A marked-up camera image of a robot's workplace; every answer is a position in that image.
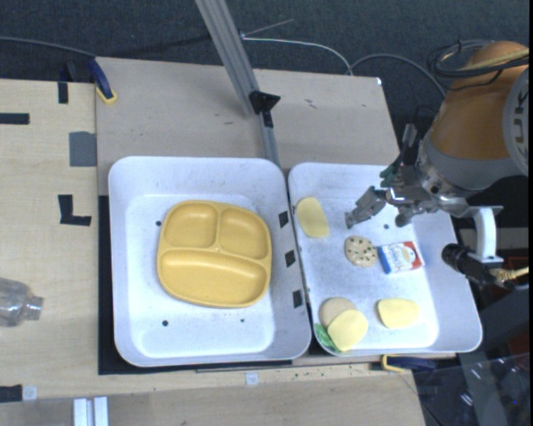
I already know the chocolate chip biscuit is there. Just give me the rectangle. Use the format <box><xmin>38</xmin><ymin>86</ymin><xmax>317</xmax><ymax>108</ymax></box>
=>
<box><xmin>344</xmin><ymin>235</ymin><xmax>379</xmax><ymax>269</ymax></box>

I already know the white plastic tray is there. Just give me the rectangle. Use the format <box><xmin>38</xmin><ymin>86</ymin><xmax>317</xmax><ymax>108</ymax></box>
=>
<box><xmin>107</xmin><ymin>155</ymin><xmax>313</xmax><ymax>367</ymax></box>
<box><xmin>287</xmin><ymin>162</ymin><xmax>484</xmax><ymax>358</ymax></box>

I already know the green lettuce leaf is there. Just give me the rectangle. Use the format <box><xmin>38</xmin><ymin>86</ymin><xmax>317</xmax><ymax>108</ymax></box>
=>
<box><xmin>314</xmin><ymin>323</ymin><xmax>341</xmax><ymax>354</ymax></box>

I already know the yellow divided plate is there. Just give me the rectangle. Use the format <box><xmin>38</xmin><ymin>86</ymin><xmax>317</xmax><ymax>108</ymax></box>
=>
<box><xmin>155</xmin><ymin>199</ymin><xmax>274</xmax><ymax>310</ymax></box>

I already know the yellow oval slice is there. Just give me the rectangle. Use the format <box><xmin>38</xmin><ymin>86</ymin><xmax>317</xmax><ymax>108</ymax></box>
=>
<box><xmin>295</xmin><ymin>196</ymin><xmax>330</xmax><ymax>240</ymax></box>
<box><xmin>376</xmin><ymin>297</ymin><xmax>421</xmax><ymax>330</ymax></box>
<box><xmin>327</xmin><ymin>308</ymin><xmax>370</xmax><ymax>353</ymax></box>

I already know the clear plastic bottle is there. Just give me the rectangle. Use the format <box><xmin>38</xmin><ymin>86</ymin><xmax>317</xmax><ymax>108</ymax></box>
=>
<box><xmin>0</xmin><ymin>272</ymin><xmax>45</xmax><ymax>328</ymax></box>

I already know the small red white blue carton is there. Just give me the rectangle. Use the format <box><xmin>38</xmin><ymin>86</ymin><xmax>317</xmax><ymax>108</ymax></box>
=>
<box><xmin>376</xmin><ymin>241</ymin><xmax>426</xmax><ymax>275</ymax></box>

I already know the beige round bread slice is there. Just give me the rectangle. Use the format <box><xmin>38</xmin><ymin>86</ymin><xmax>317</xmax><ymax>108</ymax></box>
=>
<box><xmin>318</xmin><ymin>296</ymin><xmax>358</xmax><ymax>328</ymax></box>

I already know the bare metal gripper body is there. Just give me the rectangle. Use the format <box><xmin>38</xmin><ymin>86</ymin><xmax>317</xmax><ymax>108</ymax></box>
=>
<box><xmin>383</xmin><ymin>165</ymin><xmax>472</xmax><ymax>217</ymax></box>

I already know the pale wood board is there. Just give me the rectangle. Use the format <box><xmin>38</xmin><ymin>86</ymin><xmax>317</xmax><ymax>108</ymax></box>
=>
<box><xmin>95</xmin><ymin>55</ymin><xmax>461</xmax><ymax>375</ymax></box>

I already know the black cylinder on white bracket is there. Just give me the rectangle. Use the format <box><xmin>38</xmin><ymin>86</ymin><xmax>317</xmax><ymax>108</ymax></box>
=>
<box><xmin>441</xmin><ymin>206</ymin><xmax>516</xmax><ymax>290</ymax></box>

